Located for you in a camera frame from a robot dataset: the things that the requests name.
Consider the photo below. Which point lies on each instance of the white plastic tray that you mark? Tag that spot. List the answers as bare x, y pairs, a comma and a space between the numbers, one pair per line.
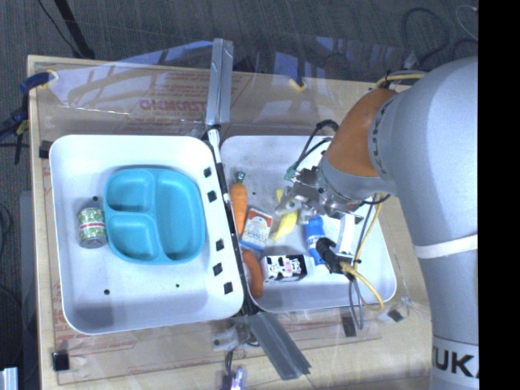
325, 291
142, 295

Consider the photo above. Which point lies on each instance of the green and white can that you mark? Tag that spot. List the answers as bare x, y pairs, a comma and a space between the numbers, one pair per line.
92, 228

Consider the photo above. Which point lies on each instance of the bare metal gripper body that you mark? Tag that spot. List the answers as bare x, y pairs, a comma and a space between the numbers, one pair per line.
313, 191

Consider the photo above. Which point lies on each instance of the blue bottle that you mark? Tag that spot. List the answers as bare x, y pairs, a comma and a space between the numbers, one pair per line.
314, 234

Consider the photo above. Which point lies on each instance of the black cylinder on white bracket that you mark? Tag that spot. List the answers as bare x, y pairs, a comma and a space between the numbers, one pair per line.
330, 254

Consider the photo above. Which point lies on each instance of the cow print carton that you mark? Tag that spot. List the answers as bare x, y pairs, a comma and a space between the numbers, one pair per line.
284, 267

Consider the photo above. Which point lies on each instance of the orange and white packet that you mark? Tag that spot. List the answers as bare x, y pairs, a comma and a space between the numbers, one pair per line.
256, 230

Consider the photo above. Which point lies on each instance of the orange sausage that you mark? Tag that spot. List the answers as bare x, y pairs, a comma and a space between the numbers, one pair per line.
254, 272

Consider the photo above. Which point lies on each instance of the yellow banana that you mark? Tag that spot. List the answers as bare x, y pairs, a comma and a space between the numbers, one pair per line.
285, 224

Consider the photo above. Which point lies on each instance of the orange carrot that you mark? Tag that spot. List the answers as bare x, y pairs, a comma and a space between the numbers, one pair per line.
239, 205

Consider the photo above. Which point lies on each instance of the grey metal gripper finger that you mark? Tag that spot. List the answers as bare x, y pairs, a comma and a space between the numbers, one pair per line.
305, 211
285, 206

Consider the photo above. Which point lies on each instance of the brown cardboard board red print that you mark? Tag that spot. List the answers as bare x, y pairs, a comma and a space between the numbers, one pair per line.
170, 100

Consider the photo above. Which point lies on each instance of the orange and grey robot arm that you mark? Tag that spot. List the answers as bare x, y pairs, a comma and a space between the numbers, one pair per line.
430, 169

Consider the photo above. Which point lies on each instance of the blue divided plate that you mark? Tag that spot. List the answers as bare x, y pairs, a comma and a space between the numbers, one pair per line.
154, 213

